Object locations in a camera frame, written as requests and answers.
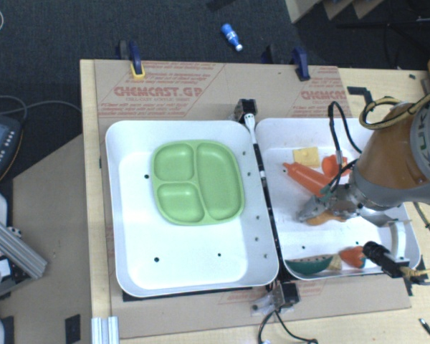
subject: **white tray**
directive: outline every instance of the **white tray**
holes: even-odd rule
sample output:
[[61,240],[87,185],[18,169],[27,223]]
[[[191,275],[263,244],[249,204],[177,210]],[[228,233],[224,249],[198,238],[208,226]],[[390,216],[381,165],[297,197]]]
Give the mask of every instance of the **white tray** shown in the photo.
[[[348,127],[355,144],[363,149],[371,136],[371,130],[363,128],[357,119],[348,119]],[[357,158],[358,153],[349,143],[341,119],[335,119],[335,129],[343,155],[348,157],[348,161]],[[312,194],[287,175],[283,163],[294,162],[294,149],[316,146],[320,161],[325,156],[334,154],[335,146],[328,119],[266,119],[259,122],[256,135],[263,157],[272,211],[284,260],[336,254],[342,249],[363,246],[368,241],[374,241],[390,249],[397,257],[409,259],[410,267],[417,266],[420,261],[419,246],[403,205],[386,212],[399,222],[382,228],[361,217],[343,223],[328,221],[319,226],[310,226],[297,220],[297,213]],[[342,177],[341,183],[347,180],[348,176]],[[343,269],[340,271],[324,270],[313,275],[302,275],[290,270],[291,274],[302,280],[379,272],[381,268],[370,261],[366,262],[363,269],[355,269],[343,264]]]
[[[153,197],[151,158],[180,140],[213,140],[235,155],[245,204],[232,221],[181,226]],[[233,121],[114,123],[105,138],[115,234],[116,275],[136,297],[267,285],[279,262],[248,130]]]

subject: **green plate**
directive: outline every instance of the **green plate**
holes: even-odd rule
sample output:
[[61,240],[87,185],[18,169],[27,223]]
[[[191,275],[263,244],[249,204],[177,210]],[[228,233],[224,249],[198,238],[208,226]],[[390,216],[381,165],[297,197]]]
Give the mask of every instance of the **green plate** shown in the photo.
[[224,223],[244,208],[244,189],[234,154],[208,140],[184,140],[157,148],[153,193],[161,214],[182,225]]

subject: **blue marker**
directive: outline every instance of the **blue marker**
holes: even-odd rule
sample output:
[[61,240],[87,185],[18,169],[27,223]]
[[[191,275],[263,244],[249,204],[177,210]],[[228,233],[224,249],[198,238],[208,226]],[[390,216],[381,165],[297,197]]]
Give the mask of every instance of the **blue marker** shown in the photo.
[[223,24],[221,26],[221,32],[224,34],[228,42],[236,48],[236,51],[242,51],[243,46],[239,43],[237,33],[232,29],[230,24]]

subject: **wooden table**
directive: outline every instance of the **wooden table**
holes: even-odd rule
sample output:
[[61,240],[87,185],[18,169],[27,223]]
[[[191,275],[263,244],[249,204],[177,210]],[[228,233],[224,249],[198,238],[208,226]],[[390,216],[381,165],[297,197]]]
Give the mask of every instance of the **wooden table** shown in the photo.
[[[105,243],[102,176],[99,168],[100,145],[94,60],[82,60],[80,70],[92,316],[107,318],[112,315],[112,312]],[[390,95],[408,102],[415,102],[423,95],[422,80],[426,82],[428,78],[427,73],[422,71],[339,69],[339,73],[345,87],[366,87],[371,91],[374,99]],[[347,96],[353,113],[359,113],[363,108],[363,98],[351,96],[348,93]],[[406,208],[413,219],[425,265],[430,267],[430,233],[425,230],[413,206],[407,205]],[[426,206],[425,211],[430,218],[430,207]],[[289,326],[294,334],[304,338],[317,338],[319,343],[430,343],[430,337],[419,324],[420,317],[430,324],[430,286],[414,286],[411,304],[412,308],[407,310],[303,320],[290,322]],[[121,340],[121,343],[247,344],[257,342],[257,331],[257,326],[246,326],[134,338]],[[278,323],[268,324],[262,337],[272,343],[294,343]]]

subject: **black floor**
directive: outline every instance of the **black floor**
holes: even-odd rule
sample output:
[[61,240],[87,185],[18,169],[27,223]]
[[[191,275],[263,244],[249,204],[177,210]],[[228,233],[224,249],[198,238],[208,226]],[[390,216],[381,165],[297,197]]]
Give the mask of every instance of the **black floor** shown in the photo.
[[[113,59],[120,39],[134,39],[142,59],[260,63],[274,44],[287,64],[301,46],[311,65],[425,70],[430,59],[430,0],[386,0],[366,18],[348,7],[328,20],[318,4],[296,24],[285,0],[0,0],[0,95],[32,105],[65,101],[80,106],[80,59]],[[242,52],[221,36],[229,22]],[[341,24],[381,23],[340,28]],[[18,108],[0,100],[0,110]],[[20,118],[22,113],[13,114]],[[82,131],[72,107],[48,104],[29,109],[25,136],[4,181],[35,164]]]

